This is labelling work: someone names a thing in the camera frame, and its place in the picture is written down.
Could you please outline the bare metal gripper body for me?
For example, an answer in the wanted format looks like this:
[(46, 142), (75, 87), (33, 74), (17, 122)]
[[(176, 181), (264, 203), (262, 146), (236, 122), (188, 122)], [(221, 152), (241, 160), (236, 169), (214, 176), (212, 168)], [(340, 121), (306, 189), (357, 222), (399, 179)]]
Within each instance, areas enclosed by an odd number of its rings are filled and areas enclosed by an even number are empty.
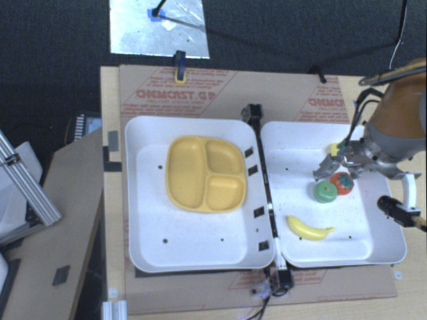
[(415, 139), (385, 137), (374, 140), (362, 137), (357, 141), (342, 141), (337, 145), (341, 164), (357, 162), (366, 165), (366, 171), (379, 172), (391, 180), (401, 180), (407, 173), (398, 164), (421, 152), (421, 142)]

